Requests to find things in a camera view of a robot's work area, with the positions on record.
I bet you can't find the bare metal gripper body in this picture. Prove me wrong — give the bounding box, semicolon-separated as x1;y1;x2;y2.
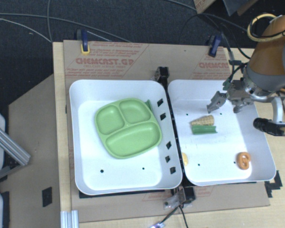
225;77;275;107

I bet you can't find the yellow and green corn cob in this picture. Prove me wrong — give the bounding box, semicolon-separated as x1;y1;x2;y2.
190;114;218;135

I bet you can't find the white plastic tray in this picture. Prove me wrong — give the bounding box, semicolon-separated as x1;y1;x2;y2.
69;79;183;196
167;79;276;187

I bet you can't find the thin black rod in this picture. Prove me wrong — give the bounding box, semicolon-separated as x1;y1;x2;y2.
161;77;186;190

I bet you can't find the brown pretzel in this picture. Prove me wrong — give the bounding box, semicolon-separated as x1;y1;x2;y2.
236;152;251;170

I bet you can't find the green divided plate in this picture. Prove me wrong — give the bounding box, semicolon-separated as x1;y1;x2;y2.
94;97;162;159

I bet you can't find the brown cardboard board red print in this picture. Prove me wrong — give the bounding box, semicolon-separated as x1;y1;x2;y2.
62;39;271;223

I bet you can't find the black cylinder on white bracket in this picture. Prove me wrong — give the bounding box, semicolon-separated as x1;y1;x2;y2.
253;96;285;137

